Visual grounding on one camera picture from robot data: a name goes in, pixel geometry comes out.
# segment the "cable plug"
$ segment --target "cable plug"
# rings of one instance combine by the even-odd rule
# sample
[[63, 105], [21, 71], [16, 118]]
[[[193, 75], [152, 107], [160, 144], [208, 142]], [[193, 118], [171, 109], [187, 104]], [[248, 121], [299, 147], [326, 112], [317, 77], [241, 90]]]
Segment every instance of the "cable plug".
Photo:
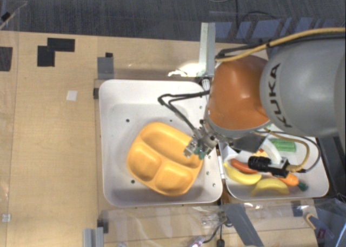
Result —
[[216, 247], [225, 247], [225, 241], [223, 239], [218, 239], [216, 242]]

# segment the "dark gray floor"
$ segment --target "dark gray floor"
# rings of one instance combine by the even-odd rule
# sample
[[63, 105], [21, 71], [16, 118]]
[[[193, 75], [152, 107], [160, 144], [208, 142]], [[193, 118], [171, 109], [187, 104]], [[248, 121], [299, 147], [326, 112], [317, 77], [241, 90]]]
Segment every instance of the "dark gray floor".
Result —
[[290, 29], [341, 26], [345, 0], [14, 0], [27, 1], [21, 30], [64, 34], [198, 40], [201, 22], [217, 22], [219, 41], [230, 41], [237, 30], [230, 23], [273, 19]]

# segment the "green sponge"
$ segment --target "green sponge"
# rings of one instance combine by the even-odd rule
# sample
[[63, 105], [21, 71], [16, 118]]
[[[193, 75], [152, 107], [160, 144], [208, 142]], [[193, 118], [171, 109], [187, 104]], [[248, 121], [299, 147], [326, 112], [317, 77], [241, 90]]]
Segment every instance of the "green sponge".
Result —
[[272, 142], [272, 144], [274, 144], [277, 151], [285, 151], [285, 152], [296, 151], [296, 144], [292, 141], [286, 141], [285, 139], [280, 139], [280, 138], [272, 138], [270, 141]]

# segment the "wooden surface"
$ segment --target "wooden surface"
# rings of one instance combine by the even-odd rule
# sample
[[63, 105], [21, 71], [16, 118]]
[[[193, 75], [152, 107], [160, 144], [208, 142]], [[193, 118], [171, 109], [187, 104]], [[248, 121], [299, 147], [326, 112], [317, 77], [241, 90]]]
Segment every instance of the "wooden surface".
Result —
[[[56, 52], [54, 68], [37, 67], [37, 46], [46, 45], [48, 37], [74, 38], [75, 52]], [[1, 32], [0, 46], [5, 46], [4, 39]], [[8, 172], [12, 219], [6, 247], [82, 246], [83, 229], [96, 227], [98, 208], [112, 208], [107, 203], [98, 204], [102, 183], [97, 181], [100, 167], [92, 96], [97, 57], [113, 52], [116, 68], [168, 71], [197, 62], [199, 44], [32, 33], [19, 33], [18, 40], [14, 138]], [[9, 75], [1, 74], [0, 85]], [[67, 101], [69, 90], [78, 92], [76, 101]], [[262, 231], [260, 236], [268, 246], [277, 242], [283, 243], [278, 246], [302, 246], [303, 242], [304, 246], [316, 246], [313, 231], [307, 226]], [[242, 246], [234, 232], [225, 233], [225, 238], [229, 242], [226, 246]], [[181, 241], [132, 241], [128, 247], [180, 246]]]

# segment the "transparent plastic sheet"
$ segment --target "transparent plastic sheet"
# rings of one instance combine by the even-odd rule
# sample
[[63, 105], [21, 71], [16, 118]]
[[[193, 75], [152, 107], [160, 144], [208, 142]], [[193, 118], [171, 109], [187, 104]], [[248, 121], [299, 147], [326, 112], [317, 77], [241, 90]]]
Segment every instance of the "transparent plastic sheet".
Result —
[[[221, 212], [226, 211], [228, 217], [228, 208], [231, 208], [231, 215], [234, 210], [245, 213], [242, 217], [237, 214], [237, 221], [225, 222]], [[216, 246], [220, 238], [219, 229], [209, 243], [198, 245], [197, 242], [201, 238], [209, 240], [220, 223], [224, 223], [222, 238], [225, 246], [318, 246], [318, 243], [320, 246], [337, 246], [346, 225], [345, 210], [346, 204], [337, 199], [317, 199], [315, 203], [310, 199], [119, 209], [104, 211], [102, 216], [103, 224], [106, 223], [108, 228], [104, 235], [107, 247]], [[242, 224], [240, 218], [244, 218], [241, 221], [248, 220], [255, 233], [251, 234], [251, 227]], [[311, 222], [316, 221], [324, 226], [321, 224], [315, 227], [317, 230], [314, 229]]]
[[6, 245], [14, 132], [19, 14], [25, 2], [0, 0], [0, 246]]

